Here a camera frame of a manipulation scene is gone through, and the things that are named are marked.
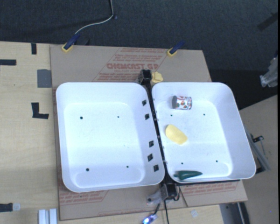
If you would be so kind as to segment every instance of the white cable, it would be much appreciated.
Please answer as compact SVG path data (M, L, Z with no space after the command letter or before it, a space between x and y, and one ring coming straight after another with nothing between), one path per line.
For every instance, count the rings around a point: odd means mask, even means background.
M87 28L87 27L90 27L90 26L94 26L94 25L99 25L99 24L102 24L102 23L105 23L105 22L109 21L109 20L114 16L112 0L110 0L110 5L111 5L112 15L111 15L108 19L106 19L106 20L104 20L104 21L100 21L100 22L88 24L88 25L86 25L86 26L80 28L78 31L76 31L75 34L77 34L78 32L80 32L80 31L83 30L84 28Z

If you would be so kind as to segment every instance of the black cable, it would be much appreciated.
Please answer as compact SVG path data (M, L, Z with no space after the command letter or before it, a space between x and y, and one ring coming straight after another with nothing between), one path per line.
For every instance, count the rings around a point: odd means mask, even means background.
M181 197L181 187L178 187L179 188L179 191L178 191L178 196L177 196L177 199L173 198L174 201L178 201L179 198Z
M165 206L165 212L166 212L167 224L169 224L169 219L168 219L168 211L167 211L166 200L164 200L164 206Z
M157 205L157 208L155 209L153 215L155 215L155 214L158 212L158 210L159 210L159 208L160 208L160 205L161 205L161 203L159 203L159 204Z
M112 0L109 0L109 4L110 4L110 8L111 8L111 16L107 19L105 19L104 21L100 21L100 22L95 22L95 23L91 23L91 24L88 24L82 28L80 28L78 31L75 32L75 34L79 33L80 31L82 31L83 29L87 28L87 27L90 27L90 26L94 26L94 25L99 25L99 24L103 24L107 21L109 21L111 18L113 18L114 16L114 10L113 10L113 4L112 4Z

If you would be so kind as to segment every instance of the dark gray carpet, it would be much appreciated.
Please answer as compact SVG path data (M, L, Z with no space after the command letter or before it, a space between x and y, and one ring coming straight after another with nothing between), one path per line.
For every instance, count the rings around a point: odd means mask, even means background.
M203 50L212 80L231 87L239 109L277 94L261 87L259 74L278 49L278 0L113 0L113 7L118 18L83 30L80 42L170 48L184 40L184 49ZM108 0L0 0L0 41L63 44L110 14Z

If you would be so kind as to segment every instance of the green object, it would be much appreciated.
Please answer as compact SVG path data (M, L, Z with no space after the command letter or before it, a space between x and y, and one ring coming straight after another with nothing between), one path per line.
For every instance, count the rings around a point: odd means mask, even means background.
M174 174L173 176L174 177L178 177L180 180L184 180L184 179L187 179L187 178L199 176L201 174L202 173L198 172L198 171L186 171L186 170L183 170L183 171L178 171L177 174Z

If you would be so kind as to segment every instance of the white tray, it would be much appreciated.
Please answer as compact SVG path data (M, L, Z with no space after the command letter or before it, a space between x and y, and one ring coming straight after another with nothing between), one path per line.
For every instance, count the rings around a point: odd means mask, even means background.
M177 182L211 182L250 178L256 167L231 89L222 83L158 83L152 94L168 167ZM172 108L173 96L192 97L190 110ZM167 125L188 140L178 145L165 135ZM202 175L180 180L179 171Z
M146 90L64 83L56 91L62 177L74 192L160 183L165 175Z

